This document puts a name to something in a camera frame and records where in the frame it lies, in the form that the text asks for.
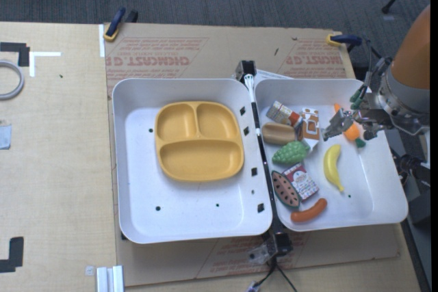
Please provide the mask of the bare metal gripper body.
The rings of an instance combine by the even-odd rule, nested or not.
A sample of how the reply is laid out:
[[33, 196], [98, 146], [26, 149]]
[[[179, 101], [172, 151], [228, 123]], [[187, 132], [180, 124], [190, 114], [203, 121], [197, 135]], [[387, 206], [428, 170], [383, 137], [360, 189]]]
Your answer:
[[428, 113], [404, 104], [391, 93], [360, 93], [352, 98], [352, 115], [363, 127], [363, 138], [371, 140], [378, 132], [399, 129], [409, 135], [428, 131]]

